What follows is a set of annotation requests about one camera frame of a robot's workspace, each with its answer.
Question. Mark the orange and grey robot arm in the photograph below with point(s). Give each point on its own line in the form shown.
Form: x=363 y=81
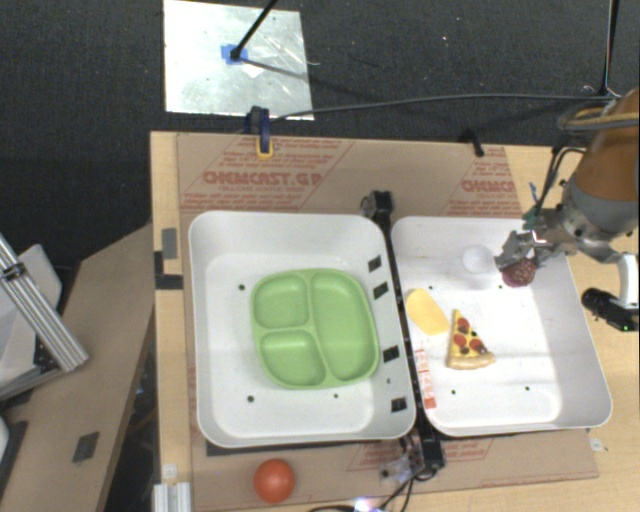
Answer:
x=607 y=160

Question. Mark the white plastic tray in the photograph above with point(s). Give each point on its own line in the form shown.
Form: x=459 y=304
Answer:
x=225 y=320
x=525 y=360

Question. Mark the thin black rod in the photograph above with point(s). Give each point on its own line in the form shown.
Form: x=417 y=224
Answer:
x=400 y=305

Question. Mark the yellow cheese slice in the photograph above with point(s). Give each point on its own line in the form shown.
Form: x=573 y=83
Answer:
x=425 y=311

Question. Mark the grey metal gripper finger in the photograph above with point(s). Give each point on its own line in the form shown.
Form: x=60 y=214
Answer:
x=512 y=247
x=542 y=256

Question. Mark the dark red salami slice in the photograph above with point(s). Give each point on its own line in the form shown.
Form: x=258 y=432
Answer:
x=519 y=276

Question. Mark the red orange ball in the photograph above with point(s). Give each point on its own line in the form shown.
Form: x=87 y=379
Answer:
x=273 y=481

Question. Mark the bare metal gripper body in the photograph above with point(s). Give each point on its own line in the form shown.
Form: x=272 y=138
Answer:
x=567 y=232

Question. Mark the white ball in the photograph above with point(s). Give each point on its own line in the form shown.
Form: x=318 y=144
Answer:
x=475 y=259

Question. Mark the white packet with red print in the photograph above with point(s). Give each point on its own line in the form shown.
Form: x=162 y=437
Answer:
x=425 y=380

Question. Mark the black cylinder on white bracket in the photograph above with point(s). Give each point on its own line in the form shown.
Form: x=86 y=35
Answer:
x=607 y=302

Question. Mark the brown cardboard board red print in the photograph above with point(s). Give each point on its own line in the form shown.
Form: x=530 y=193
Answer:
x=300 y=175

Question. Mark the green divided plate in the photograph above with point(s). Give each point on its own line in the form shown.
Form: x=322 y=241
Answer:
x=340 y=325

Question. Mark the pizza slice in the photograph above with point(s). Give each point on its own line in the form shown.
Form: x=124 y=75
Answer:
x=465 y=347

